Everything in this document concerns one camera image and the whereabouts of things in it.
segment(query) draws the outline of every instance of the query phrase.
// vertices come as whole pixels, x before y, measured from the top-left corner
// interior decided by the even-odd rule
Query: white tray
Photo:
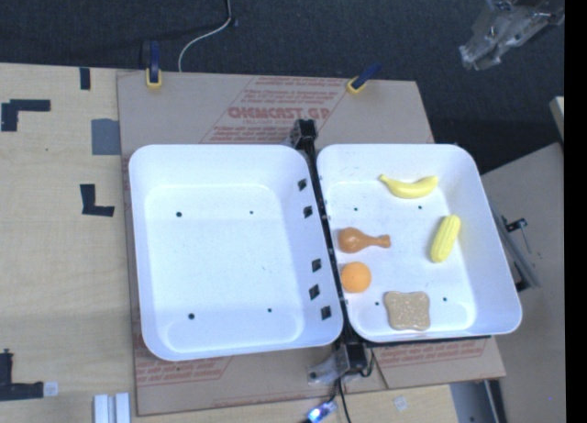
[[[342,312],[304,157],[153,145],[130,159],[142,334],[179,361],[326,345]]]
[[[374,342],[513,331],[522,310],[472,157],[442,144],[334,145],[317,168],[338,268],[369,265],[371,286],[344,293],[350,325]],[[377,178],[437,175],[419,199]],[[279,145],[153,145],[130,159],[143,338],[169,361],[327,345],[342,330],[338,291],[308,166]],[[447,260],[429,248],[441,218],[461,218]],[[338,249],[354,227],[392,247]],[[391,328],[383,296],[424,292],[430,326]]]
[[[436,340],[498,335],[516,329],[522,309],[504,250],[473,158],[448,144],[333,145],[317,159],[338,267],[363,262],[371,286],[345,293],[349,321],[364,339],[375,342]],[[405,181],[437,175],[430,194],[417,199],[393,196],[380,174]],[[449,257],[429,260],[440,220],[461,219]],[[338,232],[354,227],[389,234],[390,249],[357,253],[338,249]],[[383,295],[424,292],[430,299],[425,331],[390,327]]]

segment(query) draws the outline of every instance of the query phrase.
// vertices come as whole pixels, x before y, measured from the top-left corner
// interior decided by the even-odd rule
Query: white cable
[[[204,38],[208,38],[211,37],[212,35],[218,33],[219,31],[222,31],[223,29],[225,29],[226,27],[228,27],[228,25],[230,24],[230,21],[232,20],[232,10],[230,7],[230,0],[227,0],[227,11],[228,11],[228,18],[227,21],[224,22],[220,27],[218,27],[215,30],[209,31],[208,33],[205,33],[204,35],[200,36],[200,37],[196,37],[194,39],[192,39],[192,41],[190,41],[188,44],[186,44],[183,47],[182,52],[180,53],[180,57],[177,60],[177,68],[179,70],[179,72],[182,72],[182,59],[183,59],[183,55],[185,54],[185,52],[196,42],[200,41],[201,39]]]

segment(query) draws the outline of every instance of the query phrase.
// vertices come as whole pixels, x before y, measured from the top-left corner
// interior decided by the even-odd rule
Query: toy banana
[[[438,177],[435,175],[421,178],[412,183],[400,182],[383,174],[379,175],[379,180],[387,185],[390,192],[400,198],[421,198],[428,195],[438,185]]]
[[[452,246],[459,235],[460,217],[451,214],[445,216],[440,223],[437,234],[432,241],[432,248],[430,249],[430,259],[432,262],[439,263],[446,260]]]

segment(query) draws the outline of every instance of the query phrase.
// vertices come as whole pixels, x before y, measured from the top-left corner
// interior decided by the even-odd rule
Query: wooden table
[[[57,382],[59,394],[0,402],[0,421],[92,421],[97,394],[128,392],[133,421],[295,422],[319,401],[137,417],[121,160],[94,156],[91,120],[118,120],[116,70],[0,64],[0,101],[50,99],[0,132],[0,348],[13,382]],[[80,184],[112,217],[83,216]],[[407,408],[394,404],[402,396]],[[457,422],[448,385],[348,395],[354,423]],[[339,409],[328,421],[346,421]]]

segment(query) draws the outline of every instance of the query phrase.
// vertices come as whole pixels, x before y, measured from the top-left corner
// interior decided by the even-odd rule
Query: toy orange
[[[340,282],[349,293],[362,293],[371,284],[371,270],[365,263],[347,263],[340,272]]]

